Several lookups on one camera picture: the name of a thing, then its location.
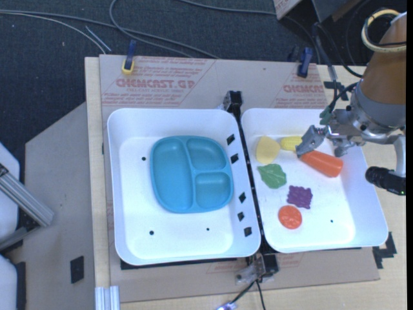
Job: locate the green toy lettuce leaf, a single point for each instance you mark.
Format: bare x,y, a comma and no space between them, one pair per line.
272,175

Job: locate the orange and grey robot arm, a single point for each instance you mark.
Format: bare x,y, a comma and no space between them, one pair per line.
385,76

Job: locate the white plastic tray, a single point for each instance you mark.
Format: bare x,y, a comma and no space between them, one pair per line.
180,237
326,224

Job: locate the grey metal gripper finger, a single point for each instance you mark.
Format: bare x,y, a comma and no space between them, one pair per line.
342,148
310,139

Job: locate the purple toy grapes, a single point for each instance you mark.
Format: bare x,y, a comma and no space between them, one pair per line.
300,197

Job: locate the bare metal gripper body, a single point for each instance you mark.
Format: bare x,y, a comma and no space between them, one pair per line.
346,126

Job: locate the orange toy carrot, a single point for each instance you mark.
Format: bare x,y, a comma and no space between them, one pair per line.
324,164

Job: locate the yellow toy corn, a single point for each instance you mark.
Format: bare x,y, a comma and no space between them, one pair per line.
290,143

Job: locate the black cylinder on white bracket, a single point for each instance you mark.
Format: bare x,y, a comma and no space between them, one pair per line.
384,176

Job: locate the orange toy orange slice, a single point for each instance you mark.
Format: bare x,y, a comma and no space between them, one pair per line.
289,217

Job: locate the thin black rod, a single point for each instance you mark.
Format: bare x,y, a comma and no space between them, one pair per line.
251,176

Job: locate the brown cardboard board red print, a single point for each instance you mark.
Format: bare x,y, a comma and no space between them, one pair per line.
167,82

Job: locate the blue divided plate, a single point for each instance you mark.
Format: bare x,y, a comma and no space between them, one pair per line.
175,176

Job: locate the pale yellow toy food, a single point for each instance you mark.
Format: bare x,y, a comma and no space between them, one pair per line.
267,150

